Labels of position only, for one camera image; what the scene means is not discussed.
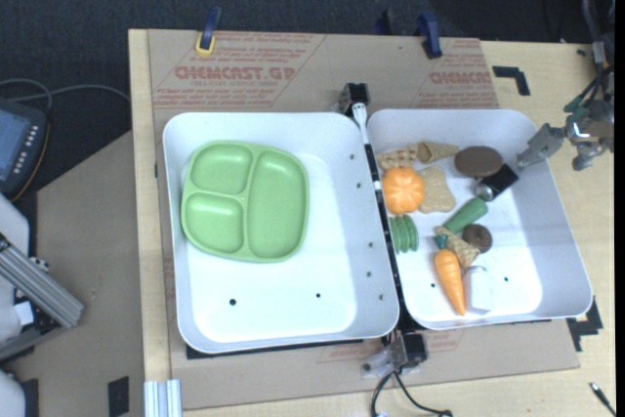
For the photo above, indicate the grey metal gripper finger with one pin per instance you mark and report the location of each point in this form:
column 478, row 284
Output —
column 584, row 155
column 544, row 142

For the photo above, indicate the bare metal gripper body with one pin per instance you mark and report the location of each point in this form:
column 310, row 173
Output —
column 596, row 122

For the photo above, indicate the black rectangular packet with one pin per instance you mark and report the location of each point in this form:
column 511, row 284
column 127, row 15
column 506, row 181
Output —
column 503, row 179

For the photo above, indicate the brown round biscuit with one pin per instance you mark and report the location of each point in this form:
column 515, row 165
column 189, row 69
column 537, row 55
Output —
column 478, row 161

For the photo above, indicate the green toy bottle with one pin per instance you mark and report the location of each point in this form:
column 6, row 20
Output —
column 466, row 215

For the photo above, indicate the tan ice cream cone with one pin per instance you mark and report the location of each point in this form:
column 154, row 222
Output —
column 437, row 151

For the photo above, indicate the white plastic tray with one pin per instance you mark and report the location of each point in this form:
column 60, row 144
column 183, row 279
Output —
column 273, row 303
column 522, row 259

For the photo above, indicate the tan bone-shaped biscuit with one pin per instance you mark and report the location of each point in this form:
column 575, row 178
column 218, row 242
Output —
column 436, row 193

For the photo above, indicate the tan waffle cone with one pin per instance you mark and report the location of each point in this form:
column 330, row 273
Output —
column 464, row 251

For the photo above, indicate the tan lattice pie slice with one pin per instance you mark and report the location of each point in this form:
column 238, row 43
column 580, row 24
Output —
column 398, row 158

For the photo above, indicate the orange toy pumpkin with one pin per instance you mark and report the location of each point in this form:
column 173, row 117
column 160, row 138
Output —
column 403, row 190

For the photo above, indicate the white carton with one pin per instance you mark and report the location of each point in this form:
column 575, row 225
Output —
column 481, row 290

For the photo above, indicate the orange carrot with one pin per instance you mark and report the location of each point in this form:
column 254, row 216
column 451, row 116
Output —
column 450, row 276

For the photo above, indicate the green ribbed toy vegetable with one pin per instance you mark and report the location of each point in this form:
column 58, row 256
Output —
column 404, row 234

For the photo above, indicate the thin black and white rod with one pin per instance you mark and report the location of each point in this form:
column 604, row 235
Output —
column 362, row 122

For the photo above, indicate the green divided plate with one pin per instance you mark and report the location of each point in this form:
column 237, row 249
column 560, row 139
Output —
column 276, row 200

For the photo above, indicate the brown cardboard board red print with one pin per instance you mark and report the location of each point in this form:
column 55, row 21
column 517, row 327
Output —
column 244, row 73

